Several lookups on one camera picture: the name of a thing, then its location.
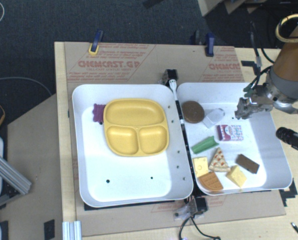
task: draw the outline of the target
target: white tray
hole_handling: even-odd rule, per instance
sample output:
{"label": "white tray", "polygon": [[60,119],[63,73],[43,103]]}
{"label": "white tray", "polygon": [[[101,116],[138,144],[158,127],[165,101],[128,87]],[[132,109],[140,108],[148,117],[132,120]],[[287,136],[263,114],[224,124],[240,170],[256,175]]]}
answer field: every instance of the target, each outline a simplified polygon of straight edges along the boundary
{"label": "white tray", "polygon": [[[104,126],[93,122],[94,104],[143,98],[164,109],[169,146],[161,154],[125,157],[108,147]],[[193,180],[172,91],[160,84],[84,84],[73,92],[79,184],[83,201],[96,208],[182,200]]]}
{"label": "white tray", "polygon": [[221,108],[225,117],[217,125],[240,125],[243,141],[220,141],[216,126],[208,129],[203,122],[188,123],[185,121],[189,147],[207,137],[214,136],[218,146],[199,154],[190,149],[191,158],[207,157],[210,163],[215,150],[220,147],[228,165],[236,165],[238,154],[244,154],[260,165],[257,174],[253,174],[240,167],[247,177],[247,181],[239,188],[226,177],[225,172],[217,172],[223,185],[222,191],[212,192],[205,189],[197,180],[198,187],[208,195],[222,195],[240,192],[265,191],[287,188],[292,181],[291,171],[282,149],[280,141],[275,136],[275,126],[269,112],[258,112],[252,118],[236,119],[234,111],[243,88],[248,83],[184,83],[177,90],[179,102],[196,101],[202,105],[205,113]]}

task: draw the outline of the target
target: table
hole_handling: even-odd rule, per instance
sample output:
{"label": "table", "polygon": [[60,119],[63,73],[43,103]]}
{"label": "table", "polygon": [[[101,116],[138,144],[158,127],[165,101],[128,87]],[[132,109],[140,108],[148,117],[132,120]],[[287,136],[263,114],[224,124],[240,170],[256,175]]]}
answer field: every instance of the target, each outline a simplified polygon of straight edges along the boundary
{"label": "table", "polygon": [[[250,48],[236,48],[238,59],[254,61],[254,51]],[[279,53],[277,49],[266,51],[269,57],[275,59]],[[77,219],[74,195],[74,182],[72,172],[71,157],[71,137],[70,122],[68,118],[68,92],[66,82],[66,58],[65,43],[55,43],[55,63],[57,79],[57,102],[58,102],[58,124],[59,124],[59,144],[60,144],[60,166],[61,166],[61,191],[63,221],[73,222]],[[265,58],[262,59],[263,68],[270,65]],[[243,77],[246,82],[254,78],[252,69],[241,67]],[[296,115],[286,115],[277,110],[272,111],[272,116],[276,127],[298,128],[298,117]],[[287,156],[294,182],[298,191],[298,151],[283,143],[283,149]],[[257,218],[240,221],[230,221],[222,223],[204,224],[201,230],[213,236],[221,236],[222,239],[297,239],[298,235],[291,227],[294,222],[298,226],[298,196],[287,200],[285,208],[286,215],[278,217]],[[97,239],[177,239],[179,228],[169,227],[163,229],[153,229],[145,231],[126,232],[118,234],[98,235],[84,237],[86,240]],[[201,239],[201,235],[194,226],[187,226],[182,233],[188,239]]]}

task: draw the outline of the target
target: dark floor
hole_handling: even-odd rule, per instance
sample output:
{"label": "dark floor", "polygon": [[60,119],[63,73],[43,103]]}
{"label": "dark floor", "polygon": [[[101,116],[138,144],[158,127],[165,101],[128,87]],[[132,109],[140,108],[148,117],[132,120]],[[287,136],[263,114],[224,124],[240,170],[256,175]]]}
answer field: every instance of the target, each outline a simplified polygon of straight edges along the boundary
{"label": "dark floor", "polygon": [[[0,22],[0,78],[25,77],[43,83],[55,93],[54,42],[92,42],[97,28],[103,42],[190,44],[196,30],[212,32],[215,45],[251,47],[253,21],[265,48],[280,48],[274,38],[278,21],[298,13],[298,0],[269,0],[249,14],[238,8],[228,15],[219,4],[202,17],[197,0],[0,0],[5,16]],[[291,4],[279,5],[281,2]],[[8,124],[49,96],[39,84],[0,80],[0,104]]]}

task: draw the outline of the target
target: yellow cheese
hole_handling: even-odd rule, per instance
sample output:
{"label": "yellow cheese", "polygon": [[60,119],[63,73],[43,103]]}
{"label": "yellow cheese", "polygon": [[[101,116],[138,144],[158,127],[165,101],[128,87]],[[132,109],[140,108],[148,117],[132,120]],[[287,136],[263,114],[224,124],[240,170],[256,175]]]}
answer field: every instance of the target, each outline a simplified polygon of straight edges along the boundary
{"label": "yellow cheese", "polygon": [[238,185],[240,188],[247,180],[247,177],[240,171],[239,166],[235,165],[231,168],[231,171],[226,175],[233,183]]}
{"label": "yellow cheese", "polygon": [[200,177],[209,172],[207,157],[196,157],[193,159],[194,172],[196,177]]}

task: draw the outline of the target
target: purple object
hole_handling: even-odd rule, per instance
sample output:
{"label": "purple object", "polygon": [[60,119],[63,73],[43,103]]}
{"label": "purple object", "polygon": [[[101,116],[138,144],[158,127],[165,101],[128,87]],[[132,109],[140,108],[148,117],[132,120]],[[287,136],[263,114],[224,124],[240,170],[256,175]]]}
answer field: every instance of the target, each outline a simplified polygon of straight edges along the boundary
{"label": "purple object", "polygon": [[105,105],[94,104],[93,109],[93,121],[103,123],[103,114],[104,114]]}

